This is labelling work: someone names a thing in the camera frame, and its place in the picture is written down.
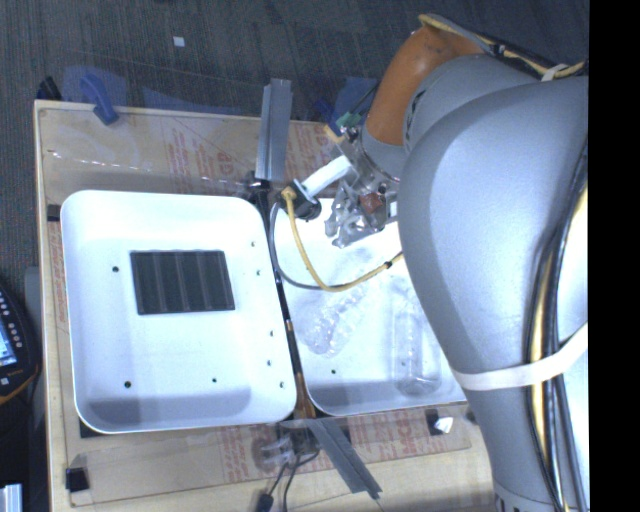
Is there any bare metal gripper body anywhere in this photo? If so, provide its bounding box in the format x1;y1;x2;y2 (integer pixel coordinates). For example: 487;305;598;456
334;128;402;230

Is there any dark ribbed rectangular panel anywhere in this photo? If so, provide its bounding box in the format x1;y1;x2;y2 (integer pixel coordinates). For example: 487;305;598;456
129;249;237;317

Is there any crushed clear plastic bottle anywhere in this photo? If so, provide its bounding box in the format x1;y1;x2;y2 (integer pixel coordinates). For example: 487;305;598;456
302;282;377;357

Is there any brown cardboard board red print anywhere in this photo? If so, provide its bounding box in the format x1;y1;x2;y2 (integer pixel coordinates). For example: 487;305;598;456
37;106;474;508

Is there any white plastic tray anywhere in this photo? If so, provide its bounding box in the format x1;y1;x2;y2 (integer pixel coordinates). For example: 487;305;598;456
59;188;299;436
271;196;472;419

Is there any black block with thin wires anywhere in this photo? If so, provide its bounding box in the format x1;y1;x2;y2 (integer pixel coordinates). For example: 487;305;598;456
277;420;321;457
241;171;271;202

